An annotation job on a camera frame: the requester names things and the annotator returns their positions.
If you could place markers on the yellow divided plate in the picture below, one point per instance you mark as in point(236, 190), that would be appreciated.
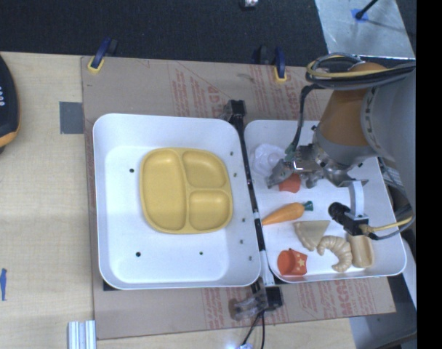
point(166, 191)

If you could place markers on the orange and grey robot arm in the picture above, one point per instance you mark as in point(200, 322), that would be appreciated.
point(346, 118)

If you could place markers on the white plastic tray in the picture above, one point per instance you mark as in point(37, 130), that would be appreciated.
point(326, 202)
point(170, 260)

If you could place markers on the red carton with yellow star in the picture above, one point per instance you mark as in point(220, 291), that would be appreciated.
point(292, 262)

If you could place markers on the black cylinder on white bracket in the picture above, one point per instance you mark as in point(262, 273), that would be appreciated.
point(346, 216)

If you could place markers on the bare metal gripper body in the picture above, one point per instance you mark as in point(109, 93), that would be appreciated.
point(308, 160)

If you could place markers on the small printed can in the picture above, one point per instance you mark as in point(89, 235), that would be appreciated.
point(249, 1)

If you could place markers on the orange carrot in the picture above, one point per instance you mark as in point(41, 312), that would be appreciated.
point(284, 213)

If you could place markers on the beige pizza slice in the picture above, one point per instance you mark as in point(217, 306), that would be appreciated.
point(310, 233)

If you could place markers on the orange toy food piece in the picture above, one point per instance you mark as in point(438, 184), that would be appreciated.
point(292, 184)

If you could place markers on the clear plastic bottle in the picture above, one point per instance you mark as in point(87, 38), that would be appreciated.
point(264, 158)

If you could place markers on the brown cardboard board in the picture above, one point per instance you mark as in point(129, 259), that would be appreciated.
point(133, 86)

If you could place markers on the beige croissant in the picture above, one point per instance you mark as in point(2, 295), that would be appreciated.
point(339, 249)

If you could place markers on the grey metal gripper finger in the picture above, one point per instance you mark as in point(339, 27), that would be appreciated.
point(312, 181)
point(278, 175)

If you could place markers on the thin black and white rod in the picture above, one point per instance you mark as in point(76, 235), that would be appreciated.
point(251, 191)

